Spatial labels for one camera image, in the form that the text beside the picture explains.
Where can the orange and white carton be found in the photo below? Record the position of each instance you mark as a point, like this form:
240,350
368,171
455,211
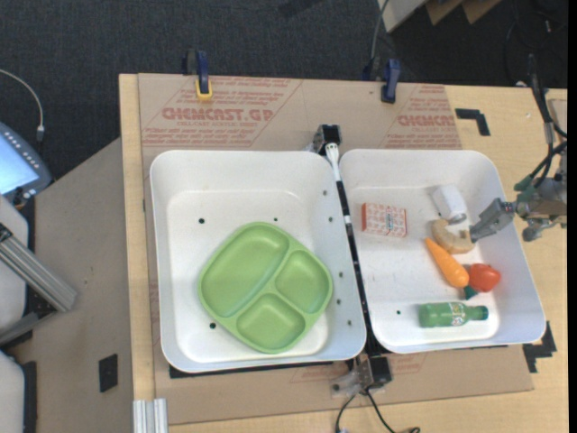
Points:
383,220

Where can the white plastic tray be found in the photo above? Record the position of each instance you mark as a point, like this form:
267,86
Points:
189,174
396,278

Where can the red tomato with green stem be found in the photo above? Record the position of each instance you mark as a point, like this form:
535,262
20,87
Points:
484,278

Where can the white can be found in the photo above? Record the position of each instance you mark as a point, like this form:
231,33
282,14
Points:
448,201

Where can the orange carrot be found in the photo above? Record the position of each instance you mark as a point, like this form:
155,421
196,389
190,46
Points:
448,264

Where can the green divided plate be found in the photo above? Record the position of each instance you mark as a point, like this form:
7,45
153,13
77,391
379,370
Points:
252,264

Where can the green plastic bottle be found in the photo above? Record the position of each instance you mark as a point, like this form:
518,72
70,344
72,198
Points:
444,315

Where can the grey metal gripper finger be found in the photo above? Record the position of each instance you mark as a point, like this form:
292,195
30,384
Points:
498,209
484,232

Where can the thin black and white rod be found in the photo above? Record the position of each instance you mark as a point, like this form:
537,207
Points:
343,196

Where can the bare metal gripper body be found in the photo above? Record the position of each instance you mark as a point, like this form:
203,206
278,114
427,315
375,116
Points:
547,203

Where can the brown cardboard board red print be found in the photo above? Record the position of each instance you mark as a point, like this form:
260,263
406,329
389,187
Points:
279,106

